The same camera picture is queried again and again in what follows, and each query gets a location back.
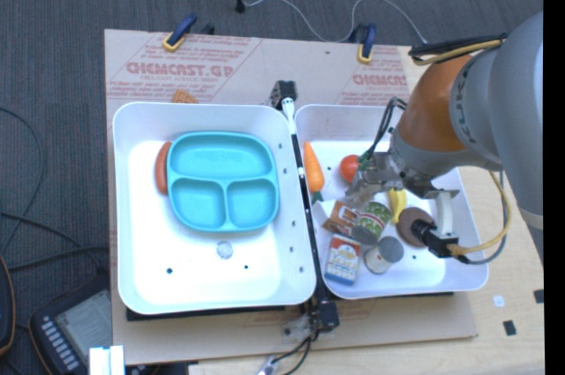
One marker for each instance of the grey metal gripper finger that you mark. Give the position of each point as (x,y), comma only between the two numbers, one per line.
(356,189)
(369,197)

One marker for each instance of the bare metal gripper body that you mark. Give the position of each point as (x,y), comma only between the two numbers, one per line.
(383,170)

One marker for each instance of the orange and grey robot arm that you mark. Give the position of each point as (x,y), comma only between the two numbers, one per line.
(485,99)

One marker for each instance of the red tomato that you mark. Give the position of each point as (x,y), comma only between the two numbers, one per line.
(348,167)

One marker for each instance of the green labelled can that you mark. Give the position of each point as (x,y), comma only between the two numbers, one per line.
(373,221)

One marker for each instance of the yellow banana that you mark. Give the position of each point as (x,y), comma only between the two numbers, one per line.
(397,203)

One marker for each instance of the orange and brown carton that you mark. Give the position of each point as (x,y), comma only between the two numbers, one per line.
(341,218)

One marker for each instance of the orange carrot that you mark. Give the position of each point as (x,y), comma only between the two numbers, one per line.
(313,170)

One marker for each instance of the brown round biscuit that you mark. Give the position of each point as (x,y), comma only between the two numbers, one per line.
(408,227)

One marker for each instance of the thin black and white rod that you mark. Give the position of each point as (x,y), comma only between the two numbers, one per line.
(304,192)

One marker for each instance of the white can with grey lid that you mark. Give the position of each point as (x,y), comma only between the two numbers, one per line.
(383,256)

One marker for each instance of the white and blue carton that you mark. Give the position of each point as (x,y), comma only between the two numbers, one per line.
(342,259)

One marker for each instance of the white plastic tray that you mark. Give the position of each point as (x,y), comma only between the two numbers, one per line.
(198,272)
(415,276)

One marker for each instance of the blue divided plate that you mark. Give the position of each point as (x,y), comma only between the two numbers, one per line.
(220,170)

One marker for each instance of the small clear round cap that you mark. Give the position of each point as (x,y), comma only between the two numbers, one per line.
(224,250)

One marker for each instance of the brown cardboard board, red print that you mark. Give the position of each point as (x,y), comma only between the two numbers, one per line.
(265,64)

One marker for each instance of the orange sausage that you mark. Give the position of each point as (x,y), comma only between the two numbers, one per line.
(161,170)

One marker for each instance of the black cylinder on white bracket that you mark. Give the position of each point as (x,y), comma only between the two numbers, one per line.
(444,214)

